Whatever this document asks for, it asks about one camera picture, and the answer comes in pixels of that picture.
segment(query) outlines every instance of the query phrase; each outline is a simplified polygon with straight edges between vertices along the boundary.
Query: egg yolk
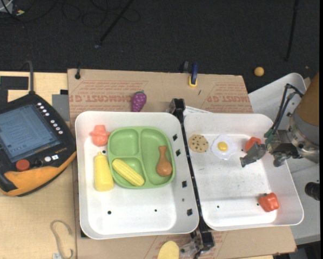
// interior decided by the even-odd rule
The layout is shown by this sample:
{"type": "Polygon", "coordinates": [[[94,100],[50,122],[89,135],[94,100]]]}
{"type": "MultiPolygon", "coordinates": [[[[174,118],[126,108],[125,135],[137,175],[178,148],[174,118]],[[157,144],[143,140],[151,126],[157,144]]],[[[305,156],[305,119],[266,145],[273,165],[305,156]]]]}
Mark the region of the egg yolk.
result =
{"type": "Polygon", "coordinates": [[[228,148],[227,143],[225,143],[225,142],[219,142],[217,146],[218,146],[218,149],[220,151],[222,151],[222,152],[227,151],[227,148],[228,148]]]}

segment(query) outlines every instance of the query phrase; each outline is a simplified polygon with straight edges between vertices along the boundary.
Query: yellow corn cob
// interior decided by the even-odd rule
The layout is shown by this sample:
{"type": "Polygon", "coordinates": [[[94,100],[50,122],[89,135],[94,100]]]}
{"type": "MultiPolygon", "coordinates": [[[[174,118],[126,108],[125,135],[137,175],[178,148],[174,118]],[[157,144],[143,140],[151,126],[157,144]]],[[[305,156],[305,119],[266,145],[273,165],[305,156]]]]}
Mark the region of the yellow corn cob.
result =
{"type": "Polygon", "coordinates": [[[112,168],[134,186],[142,186],[145,184],[144,178],[121,159],[114,159],[112,168]]]}

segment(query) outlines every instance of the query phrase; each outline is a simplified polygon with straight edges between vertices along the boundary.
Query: white tray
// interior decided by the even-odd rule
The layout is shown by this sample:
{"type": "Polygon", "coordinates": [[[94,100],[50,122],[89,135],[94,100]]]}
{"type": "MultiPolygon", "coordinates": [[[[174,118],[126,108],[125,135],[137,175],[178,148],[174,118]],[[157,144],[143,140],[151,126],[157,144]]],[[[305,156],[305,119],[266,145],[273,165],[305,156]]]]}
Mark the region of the white tray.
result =
{"type": "Polygon", "coordinates": [[[193,184],[180,122],[169,113],[81,113],[75,121],[80,226],[93,239],[181,234],[194,231],[199,222],[193,184]],[[176,174],[171,183],[150,189],[122,188],[99,192],[94,184],[94,157],[105,150],[95,146],[89,133],[95,125],[107,131],[128,126],[153,126],[169,138],[176,174]]]}
{"type": "Polygon", "coordinates": [[[214,230],[295,225],[303,220],[303,208],[288,165],[273,166],[268,152],[242,168],[244,145],[250,137],[264,142],[264,133],[272,126],[262,114],[191,113],[185,117],[187,137],[202,134],[209,143],[205,153],[190,150],[204,221],[214,230]],[[228,160],[211,152],[213,141],[227,134],[238,150],[228,160]],[[279,209],[265,212],[258,197],[274,192],[279,209]]]}

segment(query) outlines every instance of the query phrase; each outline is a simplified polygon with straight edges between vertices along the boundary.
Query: purple eggplant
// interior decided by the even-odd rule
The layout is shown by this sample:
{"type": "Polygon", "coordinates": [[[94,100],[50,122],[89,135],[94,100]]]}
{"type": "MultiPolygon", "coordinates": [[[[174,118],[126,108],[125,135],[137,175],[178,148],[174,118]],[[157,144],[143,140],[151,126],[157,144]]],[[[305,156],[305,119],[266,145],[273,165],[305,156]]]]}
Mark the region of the purple eggplant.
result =
{"type": "Polygon", "coordinates": [[[147,95],[143,90],[135,92],[131,101],[131,111],[140,112],[147,101],[147,95]]]}

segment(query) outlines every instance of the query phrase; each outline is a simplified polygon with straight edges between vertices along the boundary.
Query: display screen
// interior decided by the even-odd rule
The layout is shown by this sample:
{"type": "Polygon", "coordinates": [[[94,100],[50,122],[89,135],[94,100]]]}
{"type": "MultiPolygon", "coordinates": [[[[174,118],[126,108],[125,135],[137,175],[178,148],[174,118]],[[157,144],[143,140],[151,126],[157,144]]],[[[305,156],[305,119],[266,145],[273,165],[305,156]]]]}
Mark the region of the display screen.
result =
{"type": "Polygon", "coordinates": [[[0,143],[15,162],[55,146],[60,140],[34,105],[26,105],[0,114],[0,143]]]}

